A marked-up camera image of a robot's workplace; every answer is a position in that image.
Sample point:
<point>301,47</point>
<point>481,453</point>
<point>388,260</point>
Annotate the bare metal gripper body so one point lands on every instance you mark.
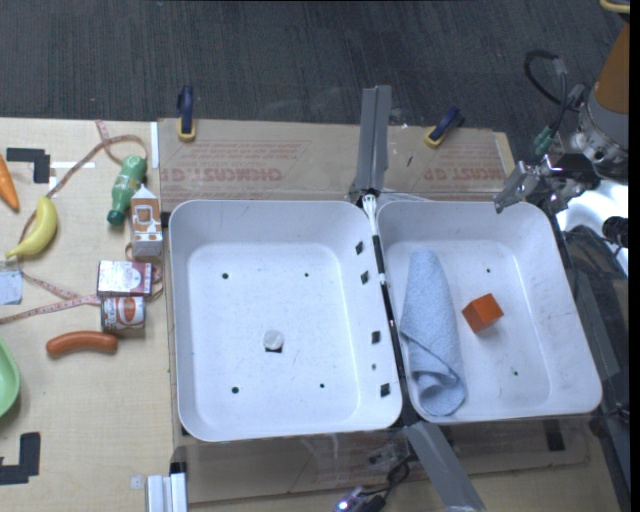
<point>580,167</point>

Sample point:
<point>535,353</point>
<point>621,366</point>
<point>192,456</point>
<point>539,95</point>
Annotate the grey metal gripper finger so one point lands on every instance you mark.
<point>517,185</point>
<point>562,195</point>

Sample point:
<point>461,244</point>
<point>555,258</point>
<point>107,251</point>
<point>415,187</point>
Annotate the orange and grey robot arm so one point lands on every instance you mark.
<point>612,75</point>

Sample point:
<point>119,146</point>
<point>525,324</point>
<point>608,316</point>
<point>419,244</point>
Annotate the orange cube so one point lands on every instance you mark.
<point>482,312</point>

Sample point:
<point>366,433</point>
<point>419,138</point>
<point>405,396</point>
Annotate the light blue towel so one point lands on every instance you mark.
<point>430,320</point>

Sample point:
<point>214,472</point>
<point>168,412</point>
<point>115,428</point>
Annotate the white plastic tray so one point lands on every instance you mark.
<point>520,360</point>
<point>280,310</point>

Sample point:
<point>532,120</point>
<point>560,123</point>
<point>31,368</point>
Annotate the small white round disc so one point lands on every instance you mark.
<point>273,339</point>

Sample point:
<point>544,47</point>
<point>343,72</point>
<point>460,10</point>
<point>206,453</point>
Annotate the white and orange carton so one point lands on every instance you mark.
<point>146,222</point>

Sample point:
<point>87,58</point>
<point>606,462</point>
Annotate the green bottle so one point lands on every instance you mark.
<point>126,185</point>

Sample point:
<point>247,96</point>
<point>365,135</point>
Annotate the red and white box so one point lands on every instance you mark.
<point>124,278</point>

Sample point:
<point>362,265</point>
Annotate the orange and white can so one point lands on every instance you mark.
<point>123,313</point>

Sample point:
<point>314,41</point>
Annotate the brown sausage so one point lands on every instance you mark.
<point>82,343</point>

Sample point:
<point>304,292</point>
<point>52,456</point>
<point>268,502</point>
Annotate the yellow banana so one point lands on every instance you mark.
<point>42,227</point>

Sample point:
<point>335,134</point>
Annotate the pink measuring tape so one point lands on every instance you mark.
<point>55,302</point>

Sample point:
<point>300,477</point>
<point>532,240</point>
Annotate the orange carrot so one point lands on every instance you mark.
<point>7,185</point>

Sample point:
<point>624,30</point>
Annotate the white paper card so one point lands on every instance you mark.
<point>10,286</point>

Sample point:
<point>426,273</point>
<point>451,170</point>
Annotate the green divided plate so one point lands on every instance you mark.
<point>7,380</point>

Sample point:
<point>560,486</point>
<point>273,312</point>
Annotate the black cylinder on white bracket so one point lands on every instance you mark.
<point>616,231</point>

